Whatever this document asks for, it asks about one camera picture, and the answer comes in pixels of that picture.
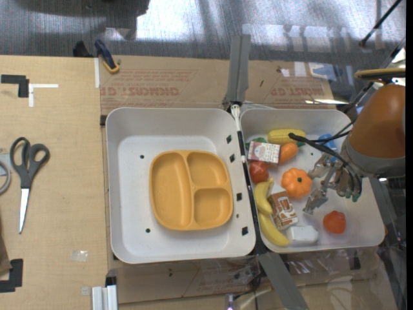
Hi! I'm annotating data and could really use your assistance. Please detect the green leafy toy vegetable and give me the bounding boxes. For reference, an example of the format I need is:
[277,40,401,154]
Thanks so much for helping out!
[246,136,269,150]

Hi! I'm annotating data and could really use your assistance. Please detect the orange carrot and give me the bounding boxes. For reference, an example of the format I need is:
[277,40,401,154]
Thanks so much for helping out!
[278,141,299,165]

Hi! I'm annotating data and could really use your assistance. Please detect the blue plastic item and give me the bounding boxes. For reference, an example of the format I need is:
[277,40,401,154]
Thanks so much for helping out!
[317,133,338,152]

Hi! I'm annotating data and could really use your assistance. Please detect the grey tape roll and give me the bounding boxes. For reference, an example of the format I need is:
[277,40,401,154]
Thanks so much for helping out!
[0,159,12,196]

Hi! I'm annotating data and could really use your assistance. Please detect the yellow corn cob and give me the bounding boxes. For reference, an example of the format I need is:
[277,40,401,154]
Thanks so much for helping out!
[267,128,307,146]

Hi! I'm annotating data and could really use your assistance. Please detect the brown and white carton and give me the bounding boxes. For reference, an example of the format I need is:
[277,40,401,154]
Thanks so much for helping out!
[267,189,299,232]

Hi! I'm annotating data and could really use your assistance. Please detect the orange pumpkin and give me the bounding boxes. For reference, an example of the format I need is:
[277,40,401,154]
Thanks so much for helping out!
[280,167,314,200]

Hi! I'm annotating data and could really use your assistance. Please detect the thin black and white rod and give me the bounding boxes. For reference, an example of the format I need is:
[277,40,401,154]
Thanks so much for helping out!
[230,103,260,255]

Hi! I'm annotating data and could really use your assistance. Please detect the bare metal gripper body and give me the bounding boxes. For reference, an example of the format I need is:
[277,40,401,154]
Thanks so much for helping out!
[321,161,363,203]

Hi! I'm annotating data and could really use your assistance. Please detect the red tomato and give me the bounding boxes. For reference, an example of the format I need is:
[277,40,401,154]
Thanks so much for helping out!
[248,160,270,185]

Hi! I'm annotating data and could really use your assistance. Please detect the yellow banana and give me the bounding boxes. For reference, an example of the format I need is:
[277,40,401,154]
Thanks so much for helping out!
[257,211,290,248]
[254,177,276,216]

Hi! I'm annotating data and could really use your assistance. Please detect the grey handled scissors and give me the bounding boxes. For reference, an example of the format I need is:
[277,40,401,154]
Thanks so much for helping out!
[9,136,51,235]

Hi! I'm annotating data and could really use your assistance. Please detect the orange-red round toy fruit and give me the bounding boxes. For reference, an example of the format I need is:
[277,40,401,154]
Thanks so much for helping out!
[323,210,347,235]

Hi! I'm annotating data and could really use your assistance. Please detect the white plastic tray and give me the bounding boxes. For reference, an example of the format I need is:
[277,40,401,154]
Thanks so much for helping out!
[239,108,386,254]
[105,107,257,265]

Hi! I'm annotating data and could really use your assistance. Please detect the white packet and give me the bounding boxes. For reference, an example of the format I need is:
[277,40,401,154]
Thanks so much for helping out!
[285,225,319,246]

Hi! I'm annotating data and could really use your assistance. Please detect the pink and white carton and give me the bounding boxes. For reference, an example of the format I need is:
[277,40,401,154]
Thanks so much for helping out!
[247,140,281,165]

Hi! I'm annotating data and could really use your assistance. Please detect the brown cardboard board red print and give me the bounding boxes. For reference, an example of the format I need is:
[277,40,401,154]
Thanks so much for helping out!
[98,55,379,304]

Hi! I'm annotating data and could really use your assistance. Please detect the orange divided plate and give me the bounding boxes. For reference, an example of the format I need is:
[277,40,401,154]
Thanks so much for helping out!
[149,150,234,232]

